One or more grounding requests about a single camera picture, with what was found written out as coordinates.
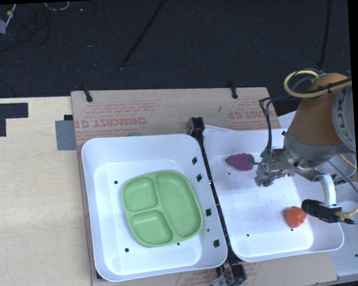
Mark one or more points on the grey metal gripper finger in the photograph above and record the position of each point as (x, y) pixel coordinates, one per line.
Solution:
(262, 168)
(261, 181)

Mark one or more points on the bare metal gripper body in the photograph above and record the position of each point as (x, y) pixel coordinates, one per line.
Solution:
(284, 163)

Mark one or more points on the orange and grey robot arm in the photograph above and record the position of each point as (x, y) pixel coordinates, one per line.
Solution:
(313, 122)

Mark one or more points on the purple grapes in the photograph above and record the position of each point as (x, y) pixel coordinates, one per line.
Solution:
(240, 162)

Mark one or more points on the white plastic tray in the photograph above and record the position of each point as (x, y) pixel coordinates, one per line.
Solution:
(262, 213)
(110, 204)

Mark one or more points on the thin black and white rod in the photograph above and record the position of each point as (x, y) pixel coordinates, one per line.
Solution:
(213, 191)

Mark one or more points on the orange round toy fruit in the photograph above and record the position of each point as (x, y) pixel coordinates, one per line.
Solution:
(295, 217)

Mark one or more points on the white printed paper sheet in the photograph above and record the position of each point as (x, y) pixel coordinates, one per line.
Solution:
(219, 128)

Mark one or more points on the green divided plate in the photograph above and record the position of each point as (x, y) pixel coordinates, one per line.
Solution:
(161, 207)

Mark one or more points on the brown cardboard board red print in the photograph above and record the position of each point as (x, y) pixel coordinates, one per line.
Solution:
(153, 113)

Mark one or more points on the small green round object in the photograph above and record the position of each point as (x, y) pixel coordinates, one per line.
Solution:
(135, 134)

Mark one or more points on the black cylinder on white bracket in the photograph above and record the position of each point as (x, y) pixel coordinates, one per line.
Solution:
(319, 210)

